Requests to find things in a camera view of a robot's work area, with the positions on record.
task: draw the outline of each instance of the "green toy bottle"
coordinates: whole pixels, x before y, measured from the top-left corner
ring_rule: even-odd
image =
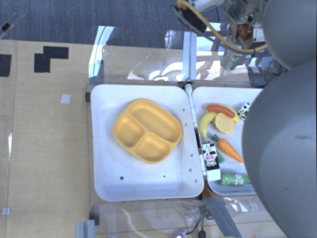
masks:
[[[247,176],[240,173],[221,173],[219,183],[220,185],[241,186],[246,183],[251,183],[251,181]]]

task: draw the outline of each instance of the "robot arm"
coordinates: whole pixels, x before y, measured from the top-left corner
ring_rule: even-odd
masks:
[[[218,2],[230,27],[227,42],[215,35],[228,54],[249,55],[265,48],[265,42],[290,69],[270,82],[250,107],[243,156],[255,191],[287,236],[315,237],[317,0],[178,1],[175,11],[204,35],[212,27],[199,11]]]

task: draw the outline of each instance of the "wire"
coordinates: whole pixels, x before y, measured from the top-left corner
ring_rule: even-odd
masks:
[[[211,42],[214,42],[214,43],[217,43],[219,44],[219,46],[223,47],[224,49],[228,49],[228,50],[231,50],[237,54],[242,54],[242,55],[245,55],[246,53],[245,52],[241,52],[240,50],[236,50],[236,49],[233,49],[229,46],[226,46],[225,44],[223,44],[220,40],[217,40],[217,39],[212,39],[210,38],[209,36],[207,36],[205,33],[199,31],[196,27],[194,27],[191,23],[189,23],[183,16],[180,12],[178,12],[174,6],[171,6],[172,10],[174,11],[174,13],[177,15],[178,19],[185,25],[187,26],[191,31],[193,31],[194,33],[196,33],[198,36],[202,36],[204,38],[206,38],[207,40],[211,41]]]
[[[202,219],[202,231],[204,230],[204,218]]]
[[[260,50],[263,50],[266,48],[266,44],[264,45],[261,45],[257,48],[254,48],[254,49],[240,49],[240,48],[237,48],[235,47],[234,45],[232,45],[231,43],[227,42],[223,37],[222,35],[220,35],[211,25],[210,23],[206,20],[206,18],[201,14],[199,13],[190,3],[188,3],[187,1],[185,0],[177,0],[177,3],[176,3],[177,7],[182,9],[182,10],[186,10],[186,9],[189,9],[190,11],[192,11],[212,32],[213,34],[218,38],[220,39],[227,47],[230,47],[232,49],[234,49],[235,51],[239,51],[239,52],[242,52],[244,54],[249,54],[249,55],[254,55],[255,52],[257,51],[260,51]]]
[[[219,7],[219,6],[220,6],[220,4],[215,5],[214,7],[211,7],[209,9],[203,10],[202,12],[207,12],[207,11],[210,11],[210,10],[213,10],[213,9],[217,9],[217,7]]]
[[[198,225],[199,225],[199,222],[200,222],[203,218],[204,218],[204,216],[201,217],[201,218],[197,221],[197,223],[195,224],[193,230],[191,230],[190,232],[187,232],[186,235],[191,235],[191,234],[196,230],[196,228],[197,228]]]

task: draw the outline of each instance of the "yellow cable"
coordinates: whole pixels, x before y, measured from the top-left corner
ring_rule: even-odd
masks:
[[[221,34],[219,34],[208,22],[208,20],[206,20],[206,18],[200,13],[198,12],[190,3],[188,3],[187,1],[185,0],[177,0],[177,3],[176,3],[177,7],[178,8],[181,8],[182,10],[185,10],[185,9],[189,9],[191,10],[212,32],[213,34],[218,38],[220,39],[226,46],[236,50],[236,51],[239,51],[239,52],[244,52],[244,53],[248,53],[248,54],[253,54],[254,52],[257,52],[257,51],[260,51],[260,50],[263,50],[266,48],[266,44],[264,45],[261,45],[257,48],[254,48],[254,49],[248,49],[248,50],[245,50],[245,49],[240,49],[240,48],[237,48],[236,46],[232,45],[231,43],[227,42]]]

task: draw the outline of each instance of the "toy banana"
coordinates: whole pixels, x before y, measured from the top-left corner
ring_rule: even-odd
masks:
[[[207,127],[209,123],[216,117],[216,112],[207,112],[205,113],[199,121],[198,129],[199,133],[204,137],[204,140],[207,140]]]
[[[227,105],[224,105],[224,104],[218,104],[218,105],[223,106],[223,107],[226,107],[226,108],[228,108],[229,110],[231,110],[231,111],[234,113],[234,118],[233,118],[233,121],[234,121],[235,123],[238,123],[238,122],[239,122],[239,116],[238,116],[238,113],[237,113],[237,112],[235,112],[235,110],[234,110],[234,109],[232,109],[231,107],[228,107]]]

